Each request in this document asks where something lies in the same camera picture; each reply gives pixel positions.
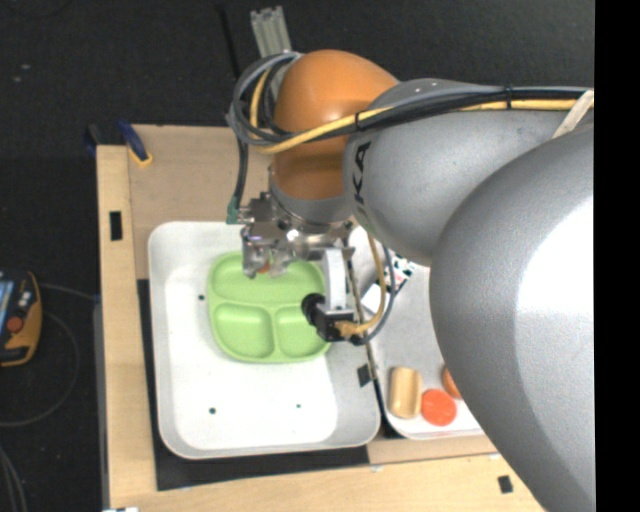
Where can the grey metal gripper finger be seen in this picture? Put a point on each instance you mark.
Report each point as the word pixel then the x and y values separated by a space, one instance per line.
pixel 280 262
pixel 252 260

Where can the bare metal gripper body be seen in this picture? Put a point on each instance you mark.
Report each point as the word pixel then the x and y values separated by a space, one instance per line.
pixel 300 240

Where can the small orange toy food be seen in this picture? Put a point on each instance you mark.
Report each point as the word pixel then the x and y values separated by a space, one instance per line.
pixel 263 269

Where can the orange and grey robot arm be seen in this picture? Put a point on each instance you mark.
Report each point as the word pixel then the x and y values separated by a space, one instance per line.
pixel 480 210

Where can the green divided plate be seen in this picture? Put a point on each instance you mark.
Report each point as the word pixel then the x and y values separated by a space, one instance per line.
pixel 250 320

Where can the white packet with coloured print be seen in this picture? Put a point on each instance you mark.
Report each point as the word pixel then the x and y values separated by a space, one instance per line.
pixel 402 267

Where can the white plastic tray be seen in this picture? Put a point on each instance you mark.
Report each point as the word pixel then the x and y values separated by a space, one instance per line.
pixel 415 345
pixel 250 395

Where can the pale wood board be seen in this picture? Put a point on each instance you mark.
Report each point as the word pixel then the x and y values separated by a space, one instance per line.
pixel 117 325

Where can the tan toy bread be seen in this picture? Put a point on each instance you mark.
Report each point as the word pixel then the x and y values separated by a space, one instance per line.
pixel 405 392

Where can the orange toy food piece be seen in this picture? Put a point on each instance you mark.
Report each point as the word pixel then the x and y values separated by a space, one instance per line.
pixel 450 384

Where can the orange round biscuit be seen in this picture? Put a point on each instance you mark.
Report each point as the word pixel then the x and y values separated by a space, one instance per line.
pixel 439 407

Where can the black cylinder on white bracket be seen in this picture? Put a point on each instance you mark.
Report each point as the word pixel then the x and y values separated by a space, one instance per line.
pixel 332 320

